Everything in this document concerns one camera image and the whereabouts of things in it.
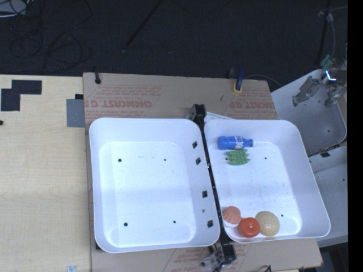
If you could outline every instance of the green toy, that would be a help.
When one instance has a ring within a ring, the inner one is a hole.
[[[227,153],[229,156],[229,164],[231,165],[243,165],[250,161],[246,149],[238,149]]]

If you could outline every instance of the metal bracket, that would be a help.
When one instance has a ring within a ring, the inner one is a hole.
[[[192,120],[194,123],[196,123],[199,126],[199,129],[200,129],[200,132],[202,135],[204,152],[205,152],[207,167],[208,167],[208,171],[209,171],[210,183],[212,184],[214,201],[216,203],[218,220],[219,220],[220,227],[221,227],[220,242],[221,242],[221,249],[222,249],[222,253],[223,253],[223,264],[227,265],[227,264],[232,263],[234,260],[236,260],[236,253],[235,253],[233,245],[231,244],[231,239],[228,237],[228,235],[224,229],[220,202],[218,199],[216,183],[214,181],[212,165],[210,163],[210,158],[209,158],[209,153],[208,153],[208,145],[206,144],[205,133],[204,133],[204,123],[205,123],[204,118],[205,118],[206,114],[207,114],[207,112],[206,112],[205,105],[194,104],[189,113],[189,118],[190,118],[190,120]]]
[[[223,251],[221,248],[218,248],[211,252],[209,256],[200,260],[200,269],[207,272],[215,272],[222,267],[224,261]]]
[[[347,92],[347,89],[341,85],[333,85],[328,90],[328,99],[325,101],[325,107],[333,106],[337,99],[344,96]]]
[[[311,75],[306,79],[304,84],[299,88],[300,92],[293,96],[293,104],[296,107],[299,103],[309,99],[314,96],[320,88],[320,81],[318,79],[313,79]]]

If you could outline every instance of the cardboard sheet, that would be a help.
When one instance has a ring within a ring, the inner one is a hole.
[[[89,127],[95,119],[101,117],[186,118],[193,104],[204,104],[210,113],[236,119],[277,119],[267,82],[244,80],[242,92],[235,93],[234,80],[229,79],[105,73],[99,74],[99,78],[101,84],[95,82],[94,73],[83,74],[93,272],[203,271],[199,261],[209,254],[207,247],[120,254],[110,254],[96,249]],[[260,258],[248,252],[253,248],[252,250],[260,253],[259,248],[266,243],[234,244],[238,258],[222,271],[251,271],[248,270],[251,267],[262,269],[272,264],[275,265],[272,267],[275,271],[321,265],[322,259],[315,239],[304,241],[305,245],[299,244],[299,240],[288,241],[288,245],[279,242],[284,241],[267,244],[268,249],[263,252],[264,257]]]

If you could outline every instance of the blue clamp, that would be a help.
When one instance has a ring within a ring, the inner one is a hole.
[[[238,71],[238,76],[237,76],[237,80],[234,83],[234,89],[233,91],[235,93],[241,93],[242,92],[242,81],[243,81],[243,77],[244,77],[244,72],[242,69],[239,69]]]

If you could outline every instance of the peach seashell toy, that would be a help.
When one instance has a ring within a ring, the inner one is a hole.
[[[241,221],[240,210],[235,206],[229,206],[223,213],[223,222],[226,227],[236,227]]]

